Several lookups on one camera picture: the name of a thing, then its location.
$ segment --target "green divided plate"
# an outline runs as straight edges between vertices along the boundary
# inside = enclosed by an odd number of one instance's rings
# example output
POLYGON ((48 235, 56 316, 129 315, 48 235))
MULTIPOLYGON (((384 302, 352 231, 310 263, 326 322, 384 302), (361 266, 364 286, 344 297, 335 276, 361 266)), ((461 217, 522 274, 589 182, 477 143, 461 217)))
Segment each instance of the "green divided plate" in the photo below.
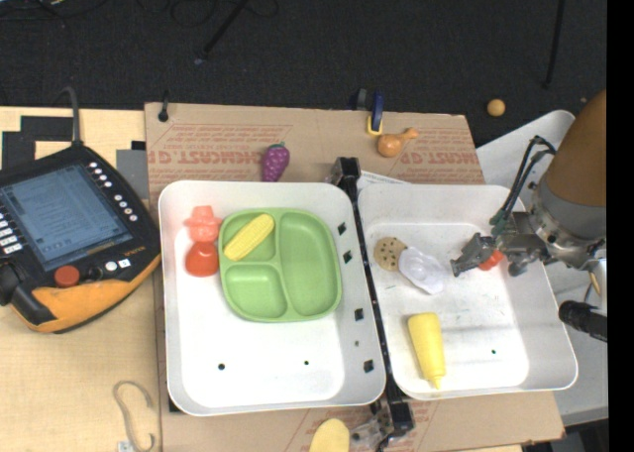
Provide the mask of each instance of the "green divided plate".
POLYGON ((337 248, 328 226, 315 214, 289 208, 247 209, 225 218, 218 237, 220 279, 234 311, 253 321, 321 318, 341 300, 337 248), (260 214, 270 214, 273 231, 238 262, 224 247, 260 214))

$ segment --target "clear plastic object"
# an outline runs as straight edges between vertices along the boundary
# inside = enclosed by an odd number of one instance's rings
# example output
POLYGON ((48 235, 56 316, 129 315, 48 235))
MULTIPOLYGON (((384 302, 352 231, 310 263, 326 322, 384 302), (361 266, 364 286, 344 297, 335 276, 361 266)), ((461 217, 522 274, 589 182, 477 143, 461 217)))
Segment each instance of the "clear plastic object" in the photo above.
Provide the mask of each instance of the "clear plastic object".
POLYGON ((449 275, 449 269, 437 259, 411 246, 398 257, 398 269, 414 285, 430 294, 442 291, 449 275))

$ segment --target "red emergency stop button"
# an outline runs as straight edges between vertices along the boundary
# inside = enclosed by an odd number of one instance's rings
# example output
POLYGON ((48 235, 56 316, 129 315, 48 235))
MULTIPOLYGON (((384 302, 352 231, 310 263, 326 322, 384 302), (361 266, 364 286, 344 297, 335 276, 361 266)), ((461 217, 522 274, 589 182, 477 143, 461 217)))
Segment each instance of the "red emergency stop button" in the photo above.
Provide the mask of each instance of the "red emergency stop button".
POLYGON ((61 266, 53 274, 55 284, 60 288, 70 288, 79 283, 79 270, 75 266, 61 266))

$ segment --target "black floor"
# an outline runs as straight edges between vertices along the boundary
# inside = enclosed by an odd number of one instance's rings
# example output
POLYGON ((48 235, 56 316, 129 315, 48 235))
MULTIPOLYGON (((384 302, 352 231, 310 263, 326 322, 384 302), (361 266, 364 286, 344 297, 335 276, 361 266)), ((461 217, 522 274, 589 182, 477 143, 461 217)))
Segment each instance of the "black floor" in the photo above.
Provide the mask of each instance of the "black floor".
POLYGON ((464 113, 477 146, 606 86, 607 0, 5 0, 0 104, 170 101, 344 109, 362 87, 386 111, 464 113), (498 118, 492 98, 506 102, 498 118))

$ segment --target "mustard bottle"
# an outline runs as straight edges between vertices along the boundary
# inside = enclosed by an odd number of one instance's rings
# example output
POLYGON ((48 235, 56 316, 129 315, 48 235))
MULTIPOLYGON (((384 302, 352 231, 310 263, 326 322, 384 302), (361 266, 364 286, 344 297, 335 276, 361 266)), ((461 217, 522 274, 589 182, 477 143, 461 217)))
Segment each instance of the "mustard bottle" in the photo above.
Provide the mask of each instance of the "mustard bottle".
POLYGON ((438 315, 432 312, 414 314, 407 320, 407 328, 423 378, 439 389, 446 370, 438 315))

